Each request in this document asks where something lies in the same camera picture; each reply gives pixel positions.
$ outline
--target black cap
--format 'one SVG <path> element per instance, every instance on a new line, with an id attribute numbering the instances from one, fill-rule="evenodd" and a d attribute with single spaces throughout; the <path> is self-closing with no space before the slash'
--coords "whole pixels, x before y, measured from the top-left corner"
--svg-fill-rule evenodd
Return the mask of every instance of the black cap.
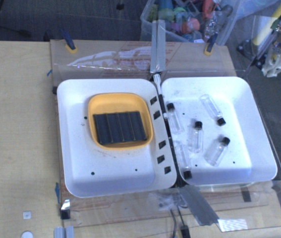
<path id="1" fill-rule="evenodd" d="M 226 121 L 224 120 L 223 117 L 222 117 L 222 118 L 218 118 L 218 119 L 216 120 L 216 122 L 217 122 L 217 124 L 218 124 L 219 126 L 223 126 L 224 124 L 226 124 Z"/>
<path id="2" fill-rule="evenodd" d="M 183 172 L 183 176 L 184 176 L 184 179 L 190 179 L 190 178 L 192 178 L 192 173 L 190 170 L 186 170 Z"/>
<path id="3" fill-rule="evenodd" d="M 174 104 L 173 103 L 167 104 L 167 109 L 168 109 L 168 111 L 174 110 Z"/>
<path id="4" fill-rule="evenodd" d="M 225 145 L 228 145 L 230 143 L 230 139 L 228 137 L 224 137 L 221 142 Z"/>
<path id="5" fill-rule="evenodd" d="M 194 128 L 201 129 L 202 128 L 202 122 L 201 121 L 196 121 Z"/>

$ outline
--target wooden table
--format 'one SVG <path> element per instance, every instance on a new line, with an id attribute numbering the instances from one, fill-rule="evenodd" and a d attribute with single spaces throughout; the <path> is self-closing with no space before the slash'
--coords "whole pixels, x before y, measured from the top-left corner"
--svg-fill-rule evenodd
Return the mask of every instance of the wooden table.
<path id="1" fill-rule="evenodd" d="M 227 48 L 220 50 L 230 60 Z M 24 231 L 31 231 L 35 238 L 49 238 L 63 224 L 55 192 L 60 174 L 51 69 L 49 43 L 0 42 L 0 238 L 20 237 Z M 191 235 L 281 237 L 276 194 L 268 193 L 267 200 L 265 206 L 219 214 L 221 218 L 242 216 L 243 211 L 259 229 L 220 233 L 212 225 L 191 228 Z M 28 211 L 30 219 L 23 216 Z M 269 222 L 272 215 L 277 218 Z M 185 217 L 188 223 L 194 222 L 193 216 Z M 172 218 L 155 221 L 163 224 L 156 227 L 172 227 Z M 170 237 L 163 229 L 149 229 L 149 222 L 152 220 L 75 228 L 75 238 Z"/>

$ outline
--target clear vial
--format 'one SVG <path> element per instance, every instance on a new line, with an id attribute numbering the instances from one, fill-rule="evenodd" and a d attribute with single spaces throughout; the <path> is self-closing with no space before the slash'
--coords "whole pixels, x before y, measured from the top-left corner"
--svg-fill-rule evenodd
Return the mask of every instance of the clear vial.
<path id="1" fill-rule="evenodd" d="M 180 122 L 178 114 L 175 110 L 174 104 L 167 104 L 169 127 L 172 134 L 178 135 L 184 132 L 183 125 Z"/>
<path id="2" fill-rule="evenodd" d="M 191 138 L 189 141 L 189 150 L 193 153 L 201 153 L 203 151 L 203 124 L 201 121 L 196 121 L 192 129 Z"/>
<path id="3" fill-rule="evenodd" d="M 223 118 L 222 112 L 220 111 L 218 106 L 216 106 L 214 100 L 211 98 L 210 95 L 204 94 L 200 97 L 200 100 L 203 103 L 203 106 L 205 107 L 209 115 L 216 120 L 219 126 L 222 126 L 226 123 L 226 121 Z"/>
<path id="4" fill-rule="evenodd" d="M 217 167 L 222 161 L 226 151 L 227 146 L 230 143 L 228 137 L 224 137 L 221 142 L 219 142 L 215 148 L 210 149 L 204 156 L 205 160 L 212 166 Z"/>
<path id="5" fill-rule="evenodd" d="M 184 179 L 192 178 L 190 156 L 185 150 L 185 146 L 180 142 L 175 142 L 174 151 L 178 158 L 179 166 L 183 172 Z"/>

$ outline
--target blue cup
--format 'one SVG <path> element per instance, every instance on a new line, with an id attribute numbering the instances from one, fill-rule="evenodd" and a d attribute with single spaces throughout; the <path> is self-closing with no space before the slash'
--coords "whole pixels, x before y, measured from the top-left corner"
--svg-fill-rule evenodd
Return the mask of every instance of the blue cup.
<path id="1" fill-rule="evenodd" d="M 172 0 L 159 0 L 159 10 L 162 9 L 173 10 Z"/>

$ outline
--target dark floor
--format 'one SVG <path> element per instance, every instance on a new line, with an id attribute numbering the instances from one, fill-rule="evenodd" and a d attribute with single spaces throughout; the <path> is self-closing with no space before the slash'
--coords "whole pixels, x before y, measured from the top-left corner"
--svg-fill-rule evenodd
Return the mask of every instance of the dark floor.
<path id="1" fill-rule="evenodd" d="M 0 26 L 13 30 L 28 30 L 32 36 L 23 37 L 16 31 L 0 27 L 3 41 L 43 41 L 46 30 L 55 39 L 62 39 L 59 29 L 70 32 L 73 39 L 130 40 L 140 39 L 140 15 L 147 0 L 124 0 L 125 9 L 119 14 L 119 0 L 5 0 L 0 12 Z M 281 0 L 255 13 L 270 16 Z M 260 69 L 250 66 L 251 61 L 236 51 L 242 41 L 251 38 L 255 15 L 238 20 L 226 43 L 234 66 L 246 71 L 240 76 L 250 84 L 262 114 L 272 149 L 276 154 L 281 180 L 281 73 L 274 78 L 264 77 Z"/>

